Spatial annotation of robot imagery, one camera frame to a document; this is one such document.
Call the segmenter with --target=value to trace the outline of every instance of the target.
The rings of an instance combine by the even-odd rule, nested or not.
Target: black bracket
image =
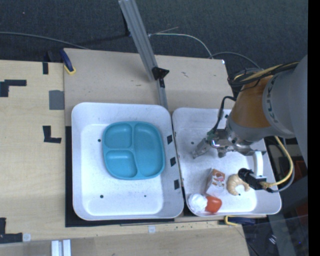
[[[0,218],[0,244],[18,243],[23,241],[23,234],[6,234],[6,218]]]
[[[165,88],[165,81],[164,78],[165,76],[169,73],[169,70],[160,68],[160,67],[153,67],[152,68],[152,74],[155,80],[159,80],[160,82],[160,87]]]

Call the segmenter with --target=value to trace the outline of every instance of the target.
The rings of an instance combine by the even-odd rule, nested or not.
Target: yellow cable
[[[277,182],[273,182],[273,183],[269,183],[269,182],[265,182],[265,181],[260,182],[261,186],[264,189],[271,188],[273,186],[284,183],[285,181],[287,181],[290,178],[290,176],[292,175],[293,169],[294,169],[294,163],[293,163],[288,151],[286,150],[285,146],[282,144],[282,142],[280,141],[280,139],[277,136],[274,136],[274,137],[275,137],[276,141],[279,143],[281,150],[283,151],[283,153],[286,155],[286,157],[289,160],[289,172],[286,175],[286,177],[284,177],[283,179],[281,179]]]

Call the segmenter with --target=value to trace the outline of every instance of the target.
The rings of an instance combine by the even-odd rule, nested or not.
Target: divided blue plate
[[[106,169],[118,179],[151,179],[165,168],[165,150],[159,130],[140,121],[115,122],[103,132]]]

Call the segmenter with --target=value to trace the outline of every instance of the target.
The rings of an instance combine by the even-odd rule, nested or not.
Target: red object
[[[208,203],[206,204],[205,210],[210,213],[216,213],[220,209],[222,201],[214,196],[207,196],[206,199]]]

